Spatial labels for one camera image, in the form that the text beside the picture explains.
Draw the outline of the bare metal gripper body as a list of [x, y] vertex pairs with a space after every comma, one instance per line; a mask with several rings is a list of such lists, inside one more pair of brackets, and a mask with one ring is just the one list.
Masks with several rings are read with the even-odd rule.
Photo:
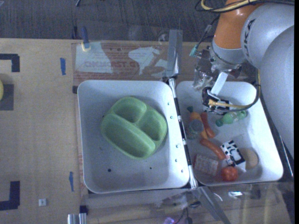
[[242, 60], [226, 61], [214, 53], [212, 48], [196, 50], [194, 56], [198, 59], [195, 69], [208, 76], [217, 77], [221, 72], [225, 72], [233, 78], [238, 78], [241, 74]]

